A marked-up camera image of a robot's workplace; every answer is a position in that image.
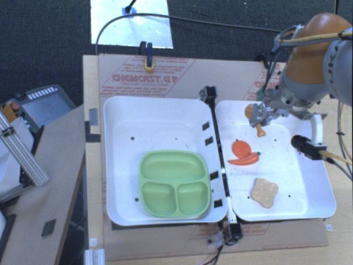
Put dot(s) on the red toy chili pepper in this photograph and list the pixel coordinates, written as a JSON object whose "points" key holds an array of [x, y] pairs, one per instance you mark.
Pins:
{"points": [[244, 160]]}

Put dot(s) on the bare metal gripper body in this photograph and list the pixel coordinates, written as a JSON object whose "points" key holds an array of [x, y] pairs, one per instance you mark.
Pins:
{"points": [[284, 103]]}

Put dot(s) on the thin black and white rod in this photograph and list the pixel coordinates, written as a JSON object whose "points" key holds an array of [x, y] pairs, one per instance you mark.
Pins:
{"points": [[219, 145]]}

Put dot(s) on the brown cardboard board red print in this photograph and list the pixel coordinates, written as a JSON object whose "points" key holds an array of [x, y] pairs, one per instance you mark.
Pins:
{"points": [[179, 76]]}

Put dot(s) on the white plastic tray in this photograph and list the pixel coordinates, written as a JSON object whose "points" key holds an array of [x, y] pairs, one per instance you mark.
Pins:
{"points": [[292, 181], [154, 126]]}

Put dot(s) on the orange toy orange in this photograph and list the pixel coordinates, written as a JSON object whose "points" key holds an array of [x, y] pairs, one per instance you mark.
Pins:
{"points": [[240, 148]]}

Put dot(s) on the green divided plate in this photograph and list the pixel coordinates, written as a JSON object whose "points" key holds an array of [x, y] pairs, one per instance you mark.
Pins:
{"points": [[172, 172]]}

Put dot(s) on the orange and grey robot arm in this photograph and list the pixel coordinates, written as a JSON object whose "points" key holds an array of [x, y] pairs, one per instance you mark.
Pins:
{"points": [[306, 62]]}

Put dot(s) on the beige toy biscuit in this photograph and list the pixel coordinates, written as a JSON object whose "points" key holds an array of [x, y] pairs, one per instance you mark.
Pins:
{"points": [[264, 192]]}

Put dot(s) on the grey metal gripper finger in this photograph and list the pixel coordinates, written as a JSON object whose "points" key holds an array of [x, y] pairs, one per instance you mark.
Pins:
{"points": [[268, 116], [256, 116]]}

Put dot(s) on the brown toy chicken drumstick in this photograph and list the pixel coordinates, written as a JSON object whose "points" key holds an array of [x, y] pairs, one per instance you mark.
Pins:
{"points": [[260, 131]]}

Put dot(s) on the black cylinder on white bracket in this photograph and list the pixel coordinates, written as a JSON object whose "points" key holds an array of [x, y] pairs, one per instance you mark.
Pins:
{"points": [[306, 146]]}

